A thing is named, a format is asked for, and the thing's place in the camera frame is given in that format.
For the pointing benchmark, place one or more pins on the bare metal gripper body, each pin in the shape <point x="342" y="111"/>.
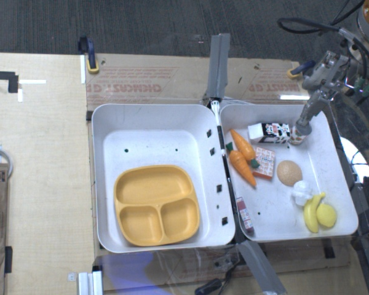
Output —
<point x="326" y="69"/>

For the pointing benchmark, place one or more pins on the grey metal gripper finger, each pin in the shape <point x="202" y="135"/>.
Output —
<point x="307" y="115"/>
<point x="318" y="111"/>

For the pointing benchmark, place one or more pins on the small white printed can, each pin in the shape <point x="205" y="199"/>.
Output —
<point x="296" y="138"/>

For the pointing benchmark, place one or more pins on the white cow print carton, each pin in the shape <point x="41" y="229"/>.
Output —
<point x="264" y="132"/>

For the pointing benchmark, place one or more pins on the beige round bread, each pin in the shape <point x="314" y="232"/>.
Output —
<point x="289" y="173"/>

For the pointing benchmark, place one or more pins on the orange and white packet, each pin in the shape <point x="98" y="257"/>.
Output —
<point x="266" y="163"/>

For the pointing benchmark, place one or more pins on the orange carrot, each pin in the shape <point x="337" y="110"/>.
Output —
<point x="243" y="146"/>
<point x="241" y="164"/>

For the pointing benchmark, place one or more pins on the small white bottle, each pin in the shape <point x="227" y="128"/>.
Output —
<point x="302" y="193"/>

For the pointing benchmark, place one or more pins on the thin black and white rod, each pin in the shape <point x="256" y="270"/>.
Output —
<point x="224" y="152"/>

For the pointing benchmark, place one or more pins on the yellow banana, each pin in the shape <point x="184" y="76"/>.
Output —
<point x="310" y="217"/>

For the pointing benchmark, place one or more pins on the yellow lemon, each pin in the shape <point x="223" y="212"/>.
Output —
<point x="326" y="215"/>

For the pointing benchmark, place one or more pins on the white plastic tray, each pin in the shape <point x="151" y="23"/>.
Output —
<point x="160" y="124"/>
<point x="273" y="217"/>

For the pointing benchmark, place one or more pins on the brown cardboard board red print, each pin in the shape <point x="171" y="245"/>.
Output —
<point x="172" y="81"/>

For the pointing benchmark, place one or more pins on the yellow divided plate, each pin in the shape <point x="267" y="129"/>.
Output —
<point x="153" y="204"/>

